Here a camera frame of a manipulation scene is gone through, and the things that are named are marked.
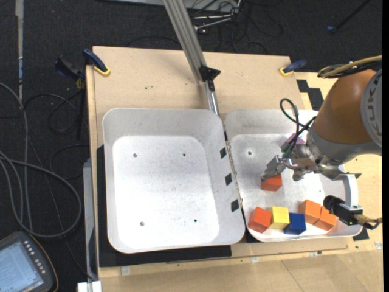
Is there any yellow cube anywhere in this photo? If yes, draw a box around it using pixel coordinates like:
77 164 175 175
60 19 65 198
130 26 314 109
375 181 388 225
269 206 291 230

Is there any blue cube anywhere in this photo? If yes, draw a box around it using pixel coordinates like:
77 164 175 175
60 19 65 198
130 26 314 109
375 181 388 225
283 212 307 236

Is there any pale wood board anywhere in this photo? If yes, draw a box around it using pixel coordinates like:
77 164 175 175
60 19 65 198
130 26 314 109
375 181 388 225
86 46 349 279

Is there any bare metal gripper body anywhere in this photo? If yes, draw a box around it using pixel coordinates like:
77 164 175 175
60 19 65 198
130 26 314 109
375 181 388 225
286 145 347 181

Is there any white plastic tray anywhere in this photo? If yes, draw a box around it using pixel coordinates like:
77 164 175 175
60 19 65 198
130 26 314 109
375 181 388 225
224 109 364 243
102 107 246 254

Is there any orange cube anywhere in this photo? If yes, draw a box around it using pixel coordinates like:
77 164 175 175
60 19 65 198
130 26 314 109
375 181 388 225
260 173 283 192
247 206 273 234
313 206 338 232
298 199 322 225

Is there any black cylinder on white bracket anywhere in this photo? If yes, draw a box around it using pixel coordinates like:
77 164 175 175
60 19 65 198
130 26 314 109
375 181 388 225
322 172 364 226

